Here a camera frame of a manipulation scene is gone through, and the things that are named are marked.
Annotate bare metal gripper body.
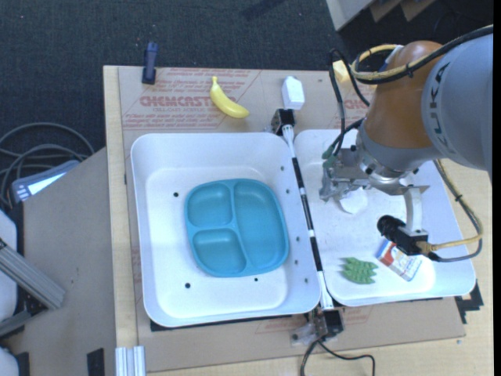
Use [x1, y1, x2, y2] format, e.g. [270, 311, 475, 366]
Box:
[326, 146, 416, 192]

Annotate white crumpled object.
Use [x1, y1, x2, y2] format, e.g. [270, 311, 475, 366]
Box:
[338, 188, 369, 215]

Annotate thin black and white rod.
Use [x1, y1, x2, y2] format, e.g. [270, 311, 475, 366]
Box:
[282, 125, 334, 309]

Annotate white plastic tray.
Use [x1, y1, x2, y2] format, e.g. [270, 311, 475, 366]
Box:
[293, 128, 478, 308]
[130, 132, 323, 327]

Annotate green pea pods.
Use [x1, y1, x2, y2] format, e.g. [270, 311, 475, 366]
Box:
[339, 256, 380, 285]

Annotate white and orange carton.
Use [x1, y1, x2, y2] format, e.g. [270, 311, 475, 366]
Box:
[375, 238, 424, 283]

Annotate blue divided plate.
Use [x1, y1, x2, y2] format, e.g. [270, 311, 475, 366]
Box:
[183, 178, 291, 279]

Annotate pale yellow block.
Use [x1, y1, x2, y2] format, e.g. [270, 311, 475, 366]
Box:
[332, 60, 351, 84]

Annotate yellow banana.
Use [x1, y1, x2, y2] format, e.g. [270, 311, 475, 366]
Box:
[209, 75, 251, 120]

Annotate brown cardboard board red print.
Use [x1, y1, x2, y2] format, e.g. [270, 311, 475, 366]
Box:
[117, 67, 467, 374]

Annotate black cylinder on white bracket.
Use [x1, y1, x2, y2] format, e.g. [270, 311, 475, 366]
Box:
[377, 184, 431, 256]

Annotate black block with thin wires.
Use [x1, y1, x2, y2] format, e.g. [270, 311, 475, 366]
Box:
[269, 107, 297, 136]
[290, 307, 346, 347]

